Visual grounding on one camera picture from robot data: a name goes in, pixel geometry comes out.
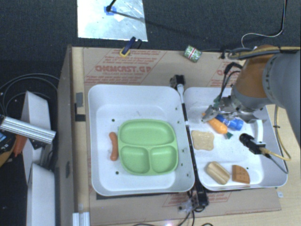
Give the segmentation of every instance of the black carpet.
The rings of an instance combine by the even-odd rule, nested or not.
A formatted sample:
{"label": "black carpet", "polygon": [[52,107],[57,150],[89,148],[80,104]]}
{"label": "black carpet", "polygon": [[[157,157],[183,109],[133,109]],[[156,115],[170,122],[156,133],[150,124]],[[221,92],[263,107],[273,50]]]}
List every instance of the black carpet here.
{"label": "black carpet", "polygon": [[[278,33],[283,3],[284,0],[143,0],[149,42],[141,48],[185,50],[188,44],[198,49],[241,47],[241,37],[246,33]],[[244,45],[300,46],[300,14],[301,0],[288,0],[284,32],[276,38],[248,36]],[[77,0],[0,0],[0,87],[28,73],[59,77],[67,44],[121,48],[125,43],[78,38]],[[54,118],[54,92],[39,81],[19,82],[11,88],[6,102],[26,89],[51,98]],[[22,97],[10,103],[11,117],[20,117],[22,103]],[[26,222],[21,159],[17,157],[0,168],[0,226],[22,226]]]}

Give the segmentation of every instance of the silver metal sheet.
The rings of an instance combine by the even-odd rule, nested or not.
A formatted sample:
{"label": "silver metal sheet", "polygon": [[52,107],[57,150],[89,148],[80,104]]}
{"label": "silver metal sheet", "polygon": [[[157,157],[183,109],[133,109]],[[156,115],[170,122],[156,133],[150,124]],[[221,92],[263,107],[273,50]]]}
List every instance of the silver metal sheet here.
{"label": "silver metal sheet", "polygon": [[105,11],[112,0],[77,1],[78,37],[147,41],[142,0],[117,0],[112,10],[126,16]]}

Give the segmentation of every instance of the tin can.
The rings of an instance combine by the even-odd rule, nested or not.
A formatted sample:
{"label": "tin can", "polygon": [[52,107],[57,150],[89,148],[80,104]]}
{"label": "tin can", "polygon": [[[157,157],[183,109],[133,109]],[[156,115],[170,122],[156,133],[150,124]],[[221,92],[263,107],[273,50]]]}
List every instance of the tin can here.
{"label": "tin can", "polygon": [[193,61],[194,63],[198,61],[198,59],[201,57],[201,54],[202,54],[201,51],[197,50],[196,48],[190,45],[188,45],[188,47],[184,52],[184,56],[190,59],[191,61]]}

